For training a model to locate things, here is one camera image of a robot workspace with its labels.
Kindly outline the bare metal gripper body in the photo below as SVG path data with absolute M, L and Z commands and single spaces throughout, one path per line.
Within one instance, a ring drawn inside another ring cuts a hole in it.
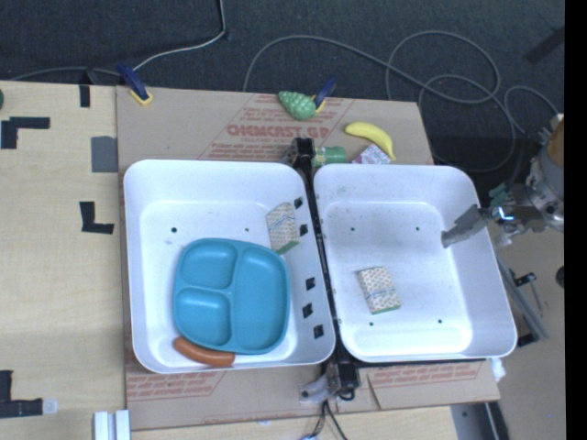
M 547 228 L 564 232 L 564 202 L 549 188 L 499 185 L 489 191 L 492 215 L 510 235 Z

